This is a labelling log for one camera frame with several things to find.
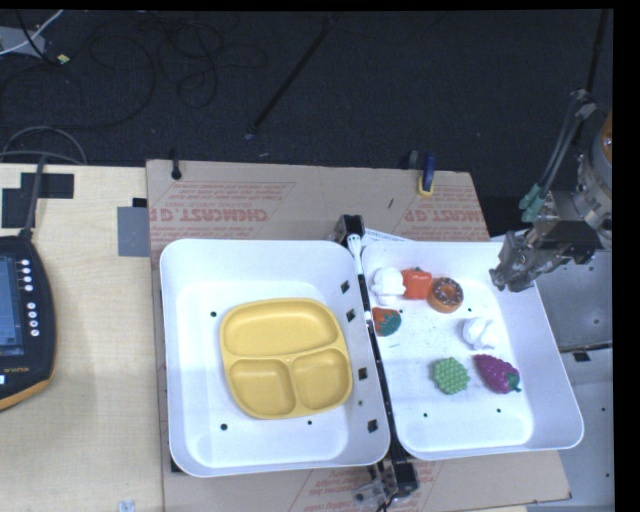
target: donut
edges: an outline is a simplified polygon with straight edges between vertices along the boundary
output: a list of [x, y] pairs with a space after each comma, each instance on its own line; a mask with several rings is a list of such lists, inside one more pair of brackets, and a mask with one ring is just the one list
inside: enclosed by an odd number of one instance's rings
[[431, 282], [427, 302], [440, 313], [453, 313], [462, 304], [462, 287], [450, 277], [438, 277]]

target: black post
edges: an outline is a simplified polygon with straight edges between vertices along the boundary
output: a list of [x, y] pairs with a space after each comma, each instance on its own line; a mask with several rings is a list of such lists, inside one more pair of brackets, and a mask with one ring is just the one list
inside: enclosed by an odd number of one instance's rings
[[296, 77], [300, 74], [300, 71], [302, 71], [302, 68], [304, 68], [304, 66], [307, 64], [309, 59], [311, 59], [313, 54], [316, 52], [316, 50], [322, 44], [322, 41], [324, 41], [325, 37], [327, 37], [329, 32], [331, 32], [331, 29], [336, 25], [336, 23], [340, 19], [340, 16], [341, 16], [341, 13], [339, 13], [339, 12], [330, 13], [327, 16], [327, 18], [322, 23], [322, 30], [316, 36], [316, 38], [314, 39], [313, 43], [311, 43], [311, 46], [309, 46], [308, 50], [303, 55], [302, 59], [300, 59], [300, 62], [298, 62], [296, 67], [289, 74], [287, 79], [280, 86], [280, 89], [278, 89], [278, 91], [275, 93], [273, 98], [271, 98], [271, 101], [269, 101], [269, 103], [264, 108], [264, 110], [260, 113], [260, 115], [256, 118], [256, 120], [253, 123], [251, 123], [251, 125], [249, 126], [249, 128], [247, 130], [247, 134], [245, 135], [245, 139], [246, 140], [252, 139], [258, 133], [258, 128], [260, 127], [262, 122], [267, 118], [267, 116], [269, 115], [269, 112], [271, 112], [273, 107], [276, 106], [276, 103], [278, 103], [278, 101], [280, 101], [280, 98], [282, 98], [282, 96], [287, 91], [289, 86], [293, 83], [293, 81], [296, 79]]

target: toy food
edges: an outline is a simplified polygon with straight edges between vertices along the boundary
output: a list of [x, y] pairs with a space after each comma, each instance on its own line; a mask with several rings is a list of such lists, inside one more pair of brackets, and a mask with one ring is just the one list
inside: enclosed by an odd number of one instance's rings
[[429, 272], [421, 270], [420, 267], [410, 268], [402, 271], [402, 284], [406, 291], [404, 296], [407, 299], [426, 299], [431, 288], [432, 276]]
[[462, 287], [450, 277], [438, 277], [431, 283], [429, 305], [440, 313], [453, 313], [464, 299]]
[[378, 336], [390, 336], [398, 330], [402, 318], [395, 309], [373, 308], [373, 325]]
[[392, 305], [399, 295], [404, 293], [402, 274], [398, 269], [384, 267], [378, 269], [373, 276], [371, 291], [378, 296], [378, 301], [383, 306]]
[[500, 341], [494, 321], [482, 317], [466, 320], [462, 327], [462, 337], [475, 350], [495, 348]]
[[487, 386], [496, 393], [522, 391], [518, 387], [520, 372], [511, 366], [511, 363], [489, 354], [475, 355], [473, 360]]
[[467, 389], [470, 379], [467, 369], [453, 357], [440, 359], [433, 365], [433, 380], [447, 395]]

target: cardboard sheet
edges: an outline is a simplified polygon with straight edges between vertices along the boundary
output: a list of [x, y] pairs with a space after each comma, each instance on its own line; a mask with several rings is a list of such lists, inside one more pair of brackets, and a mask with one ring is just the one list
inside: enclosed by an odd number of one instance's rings
[[[437, 171], [434, 193], [417, 193], [419, 171], [274, 164], [147, 162], [150, 247], [158, 366], [162, 472], [170, 511], [261, 510], [360, 512], [352, 490], [366, 468], [260, 473], [199, 479], [172, 471], [167, 436], [166, 373], [158, 260], [179, 238], [330, 239], [343, 214], [413, 240], [487, 241], [468, 173]], [[569, 498], [555, 451], [415, 461], [420, 488], [393, 510], [474, 510]]]

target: yellow plate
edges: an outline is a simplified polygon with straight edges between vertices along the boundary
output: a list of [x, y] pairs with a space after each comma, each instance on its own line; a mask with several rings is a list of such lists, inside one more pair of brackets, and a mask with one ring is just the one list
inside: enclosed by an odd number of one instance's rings
[[351, 393], [351, 360], [340, 324], [313, 299], [236, 306], [220, 325], [231, 394], [247, 414], [293, 418], [327, 411]]

